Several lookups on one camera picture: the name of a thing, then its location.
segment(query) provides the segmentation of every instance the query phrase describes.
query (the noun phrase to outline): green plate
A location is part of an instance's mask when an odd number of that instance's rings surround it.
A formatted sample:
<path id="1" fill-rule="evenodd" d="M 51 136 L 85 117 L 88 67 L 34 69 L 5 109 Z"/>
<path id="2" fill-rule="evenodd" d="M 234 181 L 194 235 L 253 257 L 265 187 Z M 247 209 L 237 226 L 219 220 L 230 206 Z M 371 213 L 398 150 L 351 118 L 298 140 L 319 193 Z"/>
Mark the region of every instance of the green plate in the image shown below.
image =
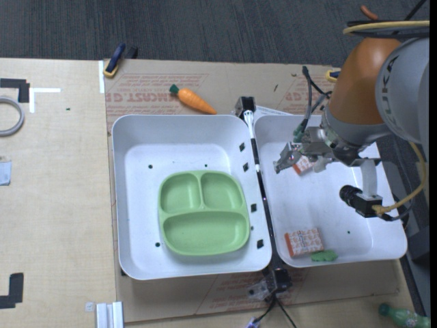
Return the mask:
<path id="1" fill-rule="evenodd" d="M 238 181 L 211 170 L 172 174 L 160 186 L 160 229 L 177 254 L 209 256 L 240 249 L 250 232 Z"/>

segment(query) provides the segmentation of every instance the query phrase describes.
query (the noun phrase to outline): green bottle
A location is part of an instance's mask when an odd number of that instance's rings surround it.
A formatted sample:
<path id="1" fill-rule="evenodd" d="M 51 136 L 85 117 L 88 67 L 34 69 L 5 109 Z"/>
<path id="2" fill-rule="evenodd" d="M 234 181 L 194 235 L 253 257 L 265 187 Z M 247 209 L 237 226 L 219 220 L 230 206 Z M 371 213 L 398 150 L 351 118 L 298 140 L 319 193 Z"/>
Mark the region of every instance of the green bottle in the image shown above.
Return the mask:
<path id="1" fill-rule="evenodd" d="M 405 328 L 431 328 L 431 318 L 420 316 L 407 309 L 394 309 L 386 303 L 382 303 L 379 308 L 382 316 L 390 316 L 398 327 Z"/>

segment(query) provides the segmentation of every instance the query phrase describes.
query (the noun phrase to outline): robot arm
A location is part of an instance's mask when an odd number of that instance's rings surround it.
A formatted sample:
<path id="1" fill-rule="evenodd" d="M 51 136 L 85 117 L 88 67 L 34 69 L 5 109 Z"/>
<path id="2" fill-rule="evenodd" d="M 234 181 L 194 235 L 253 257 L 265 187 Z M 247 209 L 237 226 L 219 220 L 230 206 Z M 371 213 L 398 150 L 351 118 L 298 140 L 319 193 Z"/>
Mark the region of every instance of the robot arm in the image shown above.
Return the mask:
<path id="1" fill-rule="evenodd" d="M 304 155 L 315 162 L 315 172 L 339 161 L 361 167 L 363 178 L 376 183 L 372 176 L 380 160 L 359 154 L 391 133 L 421 144 L 429 161 L 428 98 L 429 36 L 402 43 L 364 38 L 346 59 L 320 125 L 305 128 L 300 140 L 295 136 L 294 142 L 286 143 L 274 169 L 278 174 Z M 363 191 L 345 186 L 341 199 L 364 217 L 381 216 L 376 186 L 366 181 L 363 186 Z"/>

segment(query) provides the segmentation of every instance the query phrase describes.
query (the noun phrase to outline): carrot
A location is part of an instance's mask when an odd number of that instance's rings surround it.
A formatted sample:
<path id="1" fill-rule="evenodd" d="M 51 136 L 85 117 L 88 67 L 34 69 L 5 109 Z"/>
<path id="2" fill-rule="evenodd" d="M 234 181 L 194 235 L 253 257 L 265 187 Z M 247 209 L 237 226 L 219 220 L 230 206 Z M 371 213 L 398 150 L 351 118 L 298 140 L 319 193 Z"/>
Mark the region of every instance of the carrot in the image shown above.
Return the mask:
<path id="1" fill-rule="evenodd" d="M 194 91 L 187 89 L 186 87 L 180 89 L 175 84 L 170 87 L 170 92 L 177 94 L 182 103 L 190 106 L 194 109 L 209 114 L 217 114 L 217 111 L 212 108 L 202 97 L 196 94 Z"/>

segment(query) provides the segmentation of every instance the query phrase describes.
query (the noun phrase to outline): gray ring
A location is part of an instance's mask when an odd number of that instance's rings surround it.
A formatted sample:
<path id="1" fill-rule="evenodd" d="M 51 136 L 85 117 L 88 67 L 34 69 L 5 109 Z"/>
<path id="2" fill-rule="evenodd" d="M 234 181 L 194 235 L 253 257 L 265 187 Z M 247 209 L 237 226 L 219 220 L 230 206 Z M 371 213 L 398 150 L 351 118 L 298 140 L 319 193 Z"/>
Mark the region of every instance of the gray ring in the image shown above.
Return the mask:
<path id="1" fill-rule="evenodd" d="M 20 104 L 17 101 L 12 100 L 9 97 L 0 96 L 0 103 L 9 104 L 9 105 L 15 107 L 16 110 L 20 113 L 20 119 L 18 119 L 18 122 L 12 128 L 9 128 L 7 130 L 0 130 L 0 137 L 13 135 L 23 125 L 23 122 L 25 120 L 25 112 L 23 111 L 23 108 L 21 108 Z"/>

